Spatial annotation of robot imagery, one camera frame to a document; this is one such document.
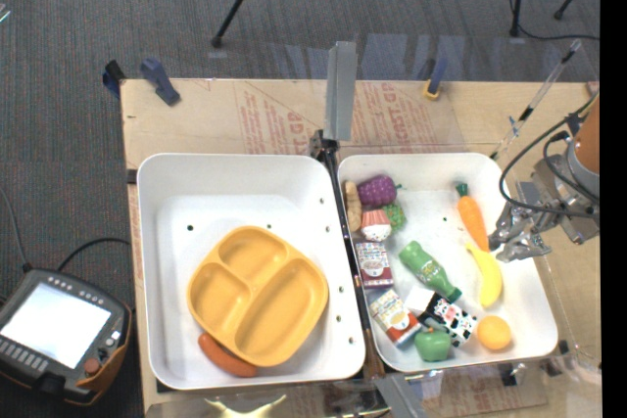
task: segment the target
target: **white tray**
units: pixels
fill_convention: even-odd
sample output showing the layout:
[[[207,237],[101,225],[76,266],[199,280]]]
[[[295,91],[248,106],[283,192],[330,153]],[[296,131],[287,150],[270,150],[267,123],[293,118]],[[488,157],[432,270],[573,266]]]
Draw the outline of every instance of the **white tray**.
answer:
[[[479,319],[488,314],[501,316],[511,328],[513,341],[508,348],[490,351],[481,346],[475,334],[459,348],[451,348],[450,358],[424,362],[413,343],[395,347],[370,319],[381,358],[398,371],[419,372],[550,353],[557,343],[557,326],[533,259],[499,262],[504,283],[502,295],[486,309],[479,302],[481,274],[472,254],[464,247],[470,237],[458,215],[453,182],[468,184],[491,234],[505,204],[499,191],[502,174],[499,166],[484,155],[461,153],[355,155],[345,158],[338,168],[340,183],[352,180],[359,184],[376,174],[388,174],[397,185],[402,185],[397,201],[408,219],[401,231],[384,242],[391,261],[394,290],[405,300],[413,286],[426,288],[398,259],[400,250],[416,240],[442,264],[450,281],[461,289],[456,304]],[[376,295],[371,290],[366,290],[366,294],[368,301]]]
[[[157,154],[137,173],[149,360],[177,390],[345,379],[365,346],[353,277],[326,168],[305,156]],[[238,378],[201,352],[186,303],[190,277],[230,230],[257,225],[310,258],[329,299],[313,331],[286,362]]]

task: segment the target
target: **orange plate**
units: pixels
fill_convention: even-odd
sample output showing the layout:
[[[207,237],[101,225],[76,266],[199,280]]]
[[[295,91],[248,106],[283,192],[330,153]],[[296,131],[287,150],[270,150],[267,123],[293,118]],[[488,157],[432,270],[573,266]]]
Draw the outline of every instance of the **orange plate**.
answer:
[[[326,278],[305,255],[262,227],[230,231],[187,287],[196,321],[256,366],[274,366],[305,341],[328,301]]]

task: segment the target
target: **green bottle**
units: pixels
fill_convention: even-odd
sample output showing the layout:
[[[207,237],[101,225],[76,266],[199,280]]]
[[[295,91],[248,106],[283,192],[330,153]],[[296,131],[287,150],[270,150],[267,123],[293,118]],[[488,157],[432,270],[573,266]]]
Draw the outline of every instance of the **green bottle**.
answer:
[[[442,265],[416,241],[407,244],[399,253],[399,258],[422,283],[449,302],[453,303],[461,296],[461,291],[449,282]]]

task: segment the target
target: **controller screen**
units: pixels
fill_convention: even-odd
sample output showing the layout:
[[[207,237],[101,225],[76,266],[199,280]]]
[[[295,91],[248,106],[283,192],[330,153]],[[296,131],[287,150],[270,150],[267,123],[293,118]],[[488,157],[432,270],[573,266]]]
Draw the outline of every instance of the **controller screen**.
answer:
[[[0,334],[74,369],[111,312],[40,283]]]

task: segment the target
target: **table surface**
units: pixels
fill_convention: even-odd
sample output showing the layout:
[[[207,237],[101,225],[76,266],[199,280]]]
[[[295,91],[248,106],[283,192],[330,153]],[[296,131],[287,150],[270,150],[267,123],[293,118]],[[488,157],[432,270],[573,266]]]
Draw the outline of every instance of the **table surface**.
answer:
[[[148,411],[151,406],[161,406],[164,416],[168,403],[172,403],[174,416],[175,402],[198,395],[157,392],[157,382],[150,369],[134,174],[143,160],[161,152],[305,154],[309,139],[324,127],[326,90],[323,80],[173,78],[171,81],[181,95],[181,100],[171,107],[158,97],[149,81],[121,82],[144,408]],[[520,116],[541,86],[542,82],[443,82],[440,97],[432,101],[422,95],[424,82],[358,81],[353,136],[351,141],[340,143],[340,155],[437,151],[490,155],[506,135],[510,118]],[[555,83],[519,137],[499,158],[501,168],[520,149],[589,99],[590,92],[584,83]],[[532,149],[521,159],[516,172],[530,173],[541,156],[541,147]],[[560,228],[546,232],[543,237],[554,250],[537,259],[545,265],[539,267],[545,287],[555,289],[552,307],[558,310],[555,319],[560,335],[565,333],[571,348],[576,348],[578,360],[596,364],[601,361],[600,238],[575,246]],[[581,373],[582,369],[577,366],[576,371]],[[521,401],[519,406],[533,407],[498,414],[581,415],[581,406],[588,406],[589,412],[583,413],[586,416],[602,415],[601,376],[595,370],[584,370],[583,378],[578,374],[574,379],[541,373],[537,379],[542,381],[540,395],[545,398],[531,404]],[[503,404],[507,397],[500,399],[498,403],[484,403],[484,407],[477,407],[470,399],[467,411],[470,414],[507,407]],[[448,411],[443,409],[438,411],[442,413],[440,416],[459,413],[452,407]]]

